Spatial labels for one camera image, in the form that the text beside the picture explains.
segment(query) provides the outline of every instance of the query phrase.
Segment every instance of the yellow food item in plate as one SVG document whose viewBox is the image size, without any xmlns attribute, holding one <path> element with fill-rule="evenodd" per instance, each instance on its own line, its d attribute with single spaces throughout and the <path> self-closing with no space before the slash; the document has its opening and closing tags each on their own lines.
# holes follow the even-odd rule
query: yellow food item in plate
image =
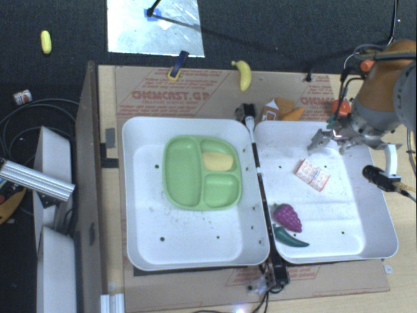
<svg viewBox="0 0 417 313">
<path fill-rule="evenodd" d="M 233 157 L 220 152 L 203 152 L 203 164 L 207 170 L 228 171 L 233 166 Z"/>
</svg>

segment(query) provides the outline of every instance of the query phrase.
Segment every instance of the black floor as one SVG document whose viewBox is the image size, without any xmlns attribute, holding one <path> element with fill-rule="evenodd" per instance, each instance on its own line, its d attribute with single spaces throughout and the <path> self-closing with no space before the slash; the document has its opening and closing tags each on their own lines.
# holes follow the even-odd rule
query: black floor
<svg viewBox="0 0 417 313">
<path fill-rule="evenodd" d="M 340 73 L 359 44 L 383 43 L 394 0 L 198 0 L 206 57 L 187 67 L 230 68 L 243 59 L 254 70 Z M 416 40 L 417 0 L 399 0 L 396 38 Z M 40 51 L 39 33 L 51 33 L 53 51 Z M 15 107 L 11 94 L 30 89 L 34 99 L 78 101 L 85 67 L 98 64 L 168 67 L 172 57 L 107 52 L 106 0 L 0 0 L 0 120 Z M 75 108 L 66 108 L 75 114 Z M 23 129 L 53 125 L 71 133 L 54 110 L 16 117 L 9 142 Z M 30 158 L 36 134 L 13 148 L 19 162 Z M 29 195 L 22 203 L 31 210 Z M 33 219 L 19 209 L 14 223 L 0 226 L 0 312 L 34 312 L 36 254 Z"/>
</svg>

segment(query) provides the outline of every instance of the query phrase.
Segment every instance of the metal plate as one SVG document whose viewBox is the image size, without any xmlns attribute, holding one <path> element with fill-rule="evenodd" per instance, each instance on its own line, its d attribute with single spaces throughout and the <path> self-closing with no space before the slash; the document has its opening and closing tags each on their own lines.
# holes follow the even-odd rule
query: metal plate
<svg viewBox="0 0 417 313">
<path fill-rule="evenodd" d="M 197 0 L 161 0 L 148 18 L 155 0 L 107 0 L 108 50 L 118 53 L 204 57 Z"/>
</svg>

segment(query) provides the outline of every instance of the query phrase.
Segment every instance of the green divided plate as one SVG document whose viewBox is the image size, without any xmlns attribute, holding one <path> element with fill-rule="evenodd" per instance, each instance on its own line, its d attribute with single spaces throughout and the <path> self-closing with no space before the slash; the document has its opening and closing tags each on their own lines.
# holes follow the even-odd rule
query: green divided plate
<svg viewBox="0 0 417 313">
<path fill-rule="evenodd" d="M 203 164 L 203 152 L 233 157 L 228 171 L 211 171 Z M 218 138 L 178 136 L 164 149 L 163 178 L 170 202 L 190 210 L 222 210 L 236 204 L 242 194 L 242 176 L 232 145 Z"/>
</svg>

